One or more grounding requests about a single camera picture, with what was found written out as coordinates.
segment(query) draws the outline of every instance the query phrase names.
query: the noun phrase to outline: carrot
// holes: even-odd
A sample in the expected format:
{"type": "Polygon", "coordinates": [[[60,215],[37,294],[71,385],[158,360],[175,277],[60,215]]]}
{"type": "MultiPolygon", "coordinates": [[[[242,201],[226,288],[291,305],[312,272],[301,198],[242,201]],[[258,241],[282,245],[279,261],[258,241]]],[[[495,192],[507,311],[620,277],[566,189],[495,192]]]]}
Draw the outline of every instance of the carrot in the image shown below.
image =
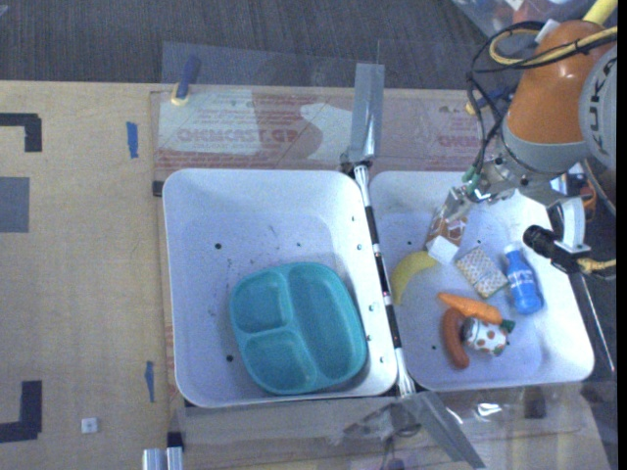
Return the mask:
{"type": "Polygon", "coordinates": [[[459,310],[466,317],[475,317],[496,325],[503,323],[503,316],[495,306],[450,293],[438,293],[438,298],[448,306],[459,310]]]}

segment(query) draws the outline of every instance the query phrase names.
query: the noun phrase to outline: water bottle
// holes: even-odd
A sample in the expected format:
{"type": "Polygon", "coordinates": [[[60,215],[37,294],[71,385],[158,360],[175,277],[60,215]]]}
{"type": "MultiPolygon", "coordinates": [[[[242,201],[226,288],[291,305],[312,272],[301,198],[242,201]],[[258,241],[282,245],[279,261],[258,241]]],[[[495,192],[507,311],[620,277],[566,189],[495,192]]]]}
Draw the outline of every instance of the water bottle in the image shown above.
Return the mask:
{"type": "Polygon", "coordinates": [[[509,261],[506,275],[516,310],[525,315],[538,311],[543,305],[542,298],[533,270],[523,258],[519,244],[508,245],[505,254],[509,261]]]}

